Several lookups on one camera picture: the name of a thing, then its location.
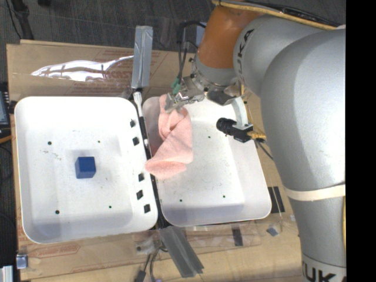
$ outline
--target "gray carpet floor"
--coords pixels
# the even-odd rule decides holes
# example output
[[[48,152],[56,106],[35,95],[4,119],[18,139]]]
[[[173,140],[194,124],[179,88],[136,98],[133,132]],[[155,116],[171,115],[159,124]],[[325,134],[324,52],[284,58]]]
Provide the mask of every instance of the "gray carpet floor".
[[[154,29],[153,49],[176,51],[176,27],[183,20],[206,22],[210,0],[52,0],[39,6],[23,0],[36,40],[133,47],[136,25]],[[346,0],[252,0],[302,9],[346,24]],[[14,17],[15,27],[21,29]],[[19,43],[5,0],[0,0],[0,83],[7,83],[7,43]],[[10,143],[0,145],[0,267],[14,264],[15,206]]]

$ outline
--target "white tape band on robot arm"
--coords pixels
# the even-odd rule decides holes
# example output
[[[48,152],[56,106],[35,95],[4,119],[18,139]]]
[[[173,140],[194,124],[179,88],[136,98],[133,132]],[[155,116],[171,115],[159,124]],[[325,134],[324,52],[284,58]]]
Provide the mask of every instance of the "white tape band on robot arm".
[[[312,190],[312,191],[295,191],[284,188],[286,195],[294,200],[303,202],[313,202],[315,200],[332,199],[346,195],[346,184],[337,185],[333,187]]]

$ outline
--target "robotic arm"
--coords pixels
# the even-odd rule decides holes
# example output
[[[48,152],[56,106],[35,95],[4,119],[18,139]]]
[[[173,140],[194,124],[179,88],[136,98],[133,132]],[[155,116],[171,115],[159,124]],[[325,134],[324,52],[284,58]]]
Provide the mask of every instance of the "robotic arm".
[[[238,106],[241,120],[239,99],[226,89],[240,81],[259,96],[300,232],[303,281],[346,281],[345,29],[279,6],[213,2],[192,74],[176,82],[166,111],[206,97]]]

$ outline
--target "cardboard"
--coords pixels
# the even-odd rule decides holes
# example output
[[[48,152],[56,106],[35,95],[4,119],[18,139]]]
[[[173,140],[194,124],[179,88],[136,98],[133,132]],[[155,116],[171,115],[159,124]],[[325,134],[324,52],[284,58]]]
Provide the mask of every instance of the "cardboard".
[[[131,55],[133,49],[111,48],[69,43],[51,43],[22,40],[20,45],[7,45],[9,94],[11,100],[18,101],[32,95],[103,95],[103,84],[107,81],[94,80],[76,82],[71,79],[32,76],[31,72],[41,67],[86,59],[108,61]],[[178,71],[176,52],[153,51],[150,86],[143,91],[143,99],[160,96],[170,90]],[[125,79],[132,73],[131,61],[113,68],[123,72]],[[186,64],[183,76],[190,74]],[[109,96],[121,96],[123,78],[110,80]],[[248,95],[248,105],[253,120],[263,128],[260,101]],[[21,270],[21,280],[43,281],[119,281],[130,277],[133,281],[138,269],[143,266],[147,254],[158,245],[158,231],[135,234],[98,237],[58,244],[36,244],[28,239],[22,228],[21,202],[19,198],[18,156],[15,138],[14,117],[11,115],[12,150],[16,211],[18,226],[19,253],[29,256],[28,268]],[[233,225],[191,227],[185,230],[187,239],[203,262],[205,281],[246,281],[247,278],[293,277],[300,275],[300,242],[293,212],[273,163],[262,150],[258,151],[268,186],[280,189],[285,212],[271,214],[267,218]],[[266,232],[274,225],[278,236]],[[239,228],[243,246],[234,242],[233,227]],[[168,254],[158,257],[155,273],[164,279],[179,281],[179,272]],[[196,277],[190,281],[201,281]]]

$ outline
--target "blue block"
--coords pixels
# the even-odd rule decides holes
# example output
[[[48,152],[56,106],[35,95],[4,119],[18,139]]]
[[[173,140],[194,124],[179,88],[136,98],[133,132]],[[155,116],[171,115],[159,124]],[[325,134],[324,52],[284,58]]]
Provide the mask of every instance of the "blue block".
[[[78,157],[75,167],[77,179],[90,179],[96,173],[94,157]]]

